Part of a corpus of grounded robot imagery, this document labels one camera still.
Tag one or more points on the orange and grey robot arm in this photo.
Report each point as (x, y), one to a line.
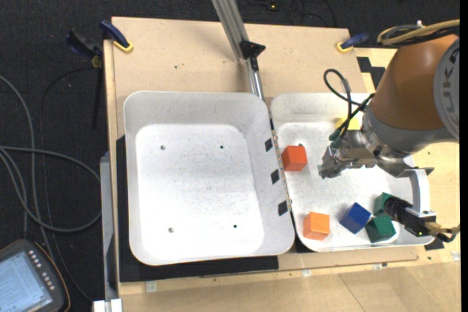
(409, 91)

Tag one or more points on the yellow cube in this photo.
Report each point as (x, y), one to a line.
(354, 124)

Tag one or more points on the green cube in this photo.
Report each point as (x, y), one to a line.
(380, 204)
(380, 229)

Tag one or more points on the black cylinder on white bracket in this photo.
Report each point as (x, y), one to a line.
(402, 212)

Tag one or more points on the blue cube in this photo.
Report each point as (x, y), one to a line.
(354, 217)

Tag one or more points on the pale wood board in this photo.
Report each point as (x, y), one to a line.
(190, 58)

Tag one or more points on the white plastic tray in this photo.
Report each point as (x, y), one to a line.
(329, 193)
(201, 186)

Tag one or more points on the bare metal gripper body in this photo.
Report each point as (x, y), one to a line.
(356, 155)

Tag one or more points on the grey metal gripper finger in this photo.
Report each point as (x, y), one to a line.
(330, 156)
(331, 171)

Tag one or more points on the dark orange cube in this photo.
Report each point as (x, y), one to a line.
(294, 158)

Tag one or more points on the light orange cube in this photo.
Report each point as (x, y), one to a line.
(316, 225)

